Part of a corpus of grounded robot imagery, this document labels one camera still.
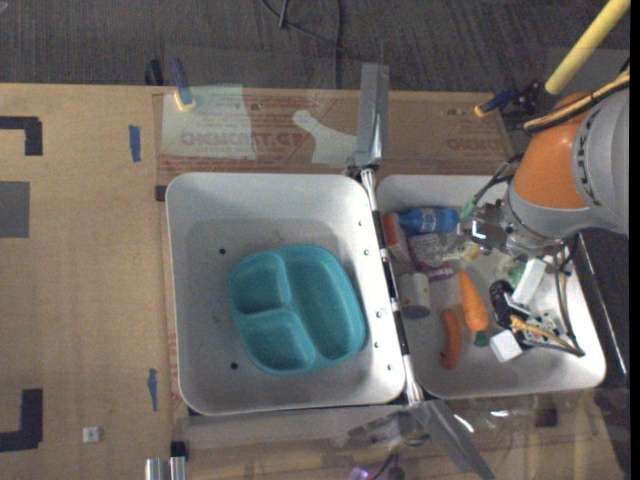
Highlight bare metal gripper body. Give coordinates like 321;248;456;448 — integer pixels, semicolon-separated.
459;201;529;259

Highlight green toy broccoli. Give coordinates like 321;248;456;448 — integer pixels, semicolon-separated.
505;262;527;290

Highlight blue plastic bottle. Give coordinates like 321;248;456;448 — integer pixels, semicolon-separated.
397;206;461;236

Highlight white can with red print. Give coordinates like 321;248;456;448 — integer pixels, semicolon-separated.
406;232;447;270

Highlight orange carrot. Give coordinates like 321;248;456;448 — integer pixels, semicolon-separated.
458;268;491;348

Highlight orange and white packet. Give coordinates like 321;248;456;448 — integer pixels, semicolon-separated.
381;212;413;265

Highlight plain white can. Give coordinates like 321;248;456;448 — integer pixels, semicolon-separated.
397;271;433;320

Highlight white carton with print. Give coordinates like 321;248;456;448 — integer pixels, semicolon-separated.
519;309;564;350

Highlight orange sausage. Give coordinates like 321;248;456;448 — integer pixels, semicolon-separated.
438;308;463;371

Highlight white cube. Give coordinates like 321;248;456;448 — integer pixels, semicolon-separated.
488;329;524;365

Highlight thin black and white rod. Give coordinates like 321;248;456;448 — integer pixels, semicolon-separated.
358;167;425;405

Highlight white plastic tray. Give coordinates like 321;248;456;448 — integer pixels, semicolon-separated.
374;173;608;401
164;171;407;417

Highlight teal divided plate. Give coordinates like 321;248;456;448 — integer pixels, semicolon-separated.
226;242;368;376

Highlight yellow foam tube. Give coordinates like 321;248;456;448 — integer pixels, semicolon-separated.
543;0;631;97

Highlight black cylinder on white bracket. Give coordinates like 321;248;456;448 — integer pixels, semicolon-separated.
488;256;549;343

